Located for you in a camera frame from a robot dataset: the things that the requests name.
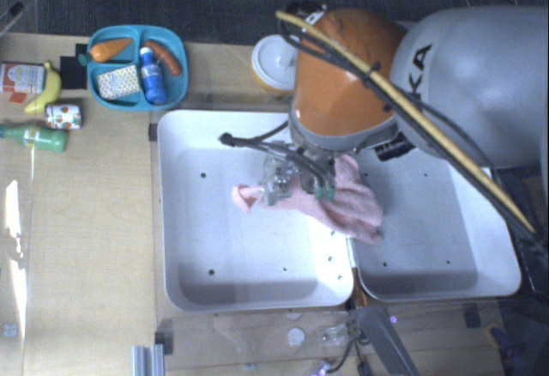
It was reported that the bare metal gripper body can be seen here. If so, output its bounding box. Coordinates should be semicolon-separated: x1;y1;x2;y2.
258;143;338;208

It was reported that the pink cloth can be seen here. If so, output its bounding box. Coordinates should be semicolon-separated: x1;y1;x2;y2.
231;154;385;246

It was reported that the white plastic tray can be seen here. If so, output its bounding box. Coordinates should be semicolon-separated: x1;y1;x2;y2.
156;108;355;315
349;146;523;303

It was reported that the yellow cup with white lid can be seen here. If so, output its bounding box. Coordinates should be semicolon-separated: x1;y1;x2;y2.
250;33;300;98

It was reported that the blue bottle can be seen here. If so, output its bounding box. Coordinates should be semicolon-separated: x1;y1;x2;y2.
138;46;168;106

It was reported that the blue divided plate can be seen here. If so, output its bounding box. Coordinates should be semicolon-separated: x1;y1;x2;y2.
86;24;190;112

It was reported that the brown sausage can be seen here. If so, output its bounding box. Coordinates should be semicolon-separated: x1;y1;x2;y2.
143;39;183;78

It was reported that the yellow patterned packet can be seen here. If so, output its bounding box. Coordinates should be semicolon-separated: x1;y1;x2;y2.
96;64;143;101

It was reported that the orange carrot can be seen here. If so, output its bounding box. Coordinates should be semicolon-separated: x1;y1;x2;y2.
78;37;134;66

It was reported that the white can with orange print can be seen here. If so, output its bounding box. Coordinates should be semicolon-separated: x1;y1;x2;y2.
44;102;83;131

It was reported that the green bottle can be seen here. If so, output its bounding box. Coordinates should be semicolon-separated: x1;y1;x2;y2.
0;123;69;154

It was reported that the yellow banana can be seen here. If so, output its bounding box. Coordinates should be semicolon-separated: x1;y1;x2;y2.
24;60;63;115

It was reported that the white and orange carton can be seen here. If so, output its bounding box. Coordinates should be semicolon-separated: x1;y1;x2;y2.
0;61;47;104

